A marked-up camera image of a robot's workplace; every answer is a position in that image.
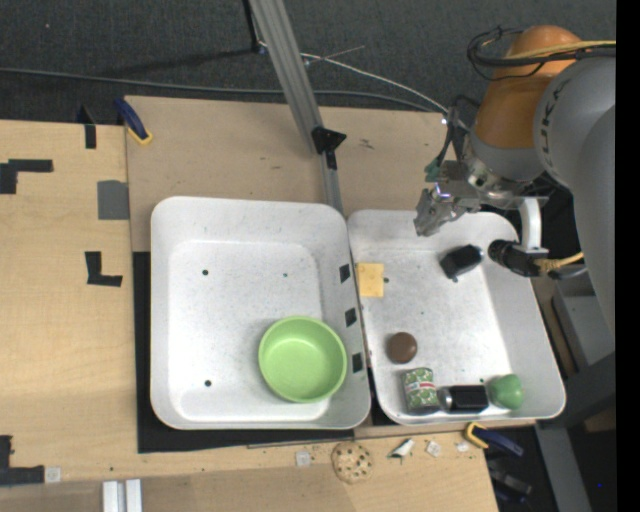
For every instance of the small white folded piece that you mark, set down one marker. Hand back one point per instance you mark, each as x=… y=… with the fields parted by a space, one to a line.
x=402 y=448

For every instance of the green and white can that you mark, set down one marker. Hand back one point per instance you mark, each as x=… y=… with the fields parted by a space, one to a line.
x=419 y=391

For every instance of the brown round biscuit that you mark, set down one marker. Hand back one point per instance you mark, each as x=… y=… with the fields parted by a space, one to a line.
x=401 y=347

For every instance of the green bowl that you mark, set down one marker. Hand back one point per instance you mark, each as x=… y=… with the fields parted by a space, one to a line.
x=302 y=360

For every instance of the white plastic tray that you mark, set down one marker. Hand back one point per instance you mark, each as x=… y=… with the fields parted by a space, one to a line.
x=450 y=320
x=235 y=300

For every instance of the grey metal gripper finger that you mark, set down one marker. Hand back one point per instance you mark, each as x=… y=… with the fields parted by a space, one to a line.
x=448 y=214
x=426 y=215

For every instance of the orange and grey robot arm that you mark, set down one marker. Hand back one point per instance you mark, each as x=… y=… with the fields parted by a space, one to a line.
x=575 y=150

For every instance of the beige chocolate chip cookie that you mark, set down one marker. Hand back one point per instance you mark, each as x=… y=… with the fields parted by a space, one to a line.
x=352 y=462

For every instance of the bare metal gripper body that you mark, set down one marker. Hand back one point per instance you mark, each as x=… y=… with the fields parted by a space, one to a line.
x=462 y=187

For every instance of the yellow cheese slice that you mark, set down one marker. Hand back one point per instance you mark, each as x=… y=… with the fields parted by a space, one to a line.
x=370 y=280

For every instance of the green pear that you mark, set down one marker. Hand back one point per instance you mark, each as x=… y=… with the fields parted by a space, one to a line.
x=506 y=391

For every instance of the black block-shaped object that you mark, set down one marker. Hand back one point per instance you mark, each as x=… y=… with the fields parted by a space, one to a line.
x=461 y=260

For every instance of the black cylinder on white bracket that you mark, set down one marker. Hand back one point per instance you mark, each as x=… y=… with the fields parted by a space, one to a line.
x=517 y=257

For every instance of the brown cardboard board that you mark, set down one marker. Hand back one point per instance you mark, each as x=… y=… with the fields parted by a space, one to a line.
x=225 y=150

